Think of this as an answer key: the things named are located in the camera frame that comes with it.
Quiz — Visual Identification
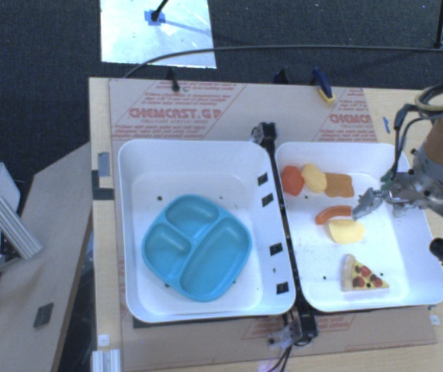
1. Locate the white plastic tray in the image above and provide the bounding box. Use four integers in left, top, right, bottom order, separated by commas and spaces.
117, 138, 297, 324
274, 141, 443, 314

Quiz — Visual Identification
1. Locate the brown cardboard board red print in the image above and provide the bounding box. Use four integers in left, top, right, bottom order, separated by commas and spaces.
108, 78, 438, 362

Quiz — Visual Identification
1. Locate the blue divided plate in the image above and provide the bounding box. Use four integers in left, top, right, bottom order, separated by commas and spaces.
140, 194, 254, 303

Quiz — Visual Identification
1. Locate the orange toy sausage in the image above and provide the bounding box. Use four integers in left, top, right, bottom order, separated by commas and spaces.
314, 205, 355, 226

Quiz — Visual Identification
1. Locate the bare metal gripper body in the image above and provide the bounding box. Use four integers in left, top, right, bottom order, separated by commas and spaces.
379, 171, 443, 221

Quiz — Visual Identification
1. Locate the pale yellow toy chip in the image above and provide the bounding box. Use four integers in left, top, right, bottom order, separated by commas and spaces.
327, 219, 366, 246

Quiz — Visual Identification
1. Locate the orange-brown toy biscuit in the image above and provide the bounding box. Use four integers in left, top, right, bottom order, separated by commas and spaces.
323, 172, 355, 199

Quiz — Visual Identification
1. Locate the thin black and white rod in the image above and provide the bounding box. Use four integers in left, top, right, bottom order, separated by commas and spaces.
265, 140, 306, 314

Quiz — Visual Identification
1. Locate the red-orange toy carrot piece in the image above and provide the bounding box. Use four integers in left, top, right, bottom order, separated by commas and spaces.
280, 165, 306, 198

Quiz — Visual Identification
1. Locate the toy pizza slice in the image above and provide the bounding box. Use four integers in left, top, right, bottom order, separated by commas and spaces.
340, 253, 391, 293

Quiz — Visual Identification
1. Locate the yellow crinkled toy chip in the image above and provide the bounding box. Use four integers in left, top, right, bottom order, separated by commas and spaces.
300, 163, 328, 194

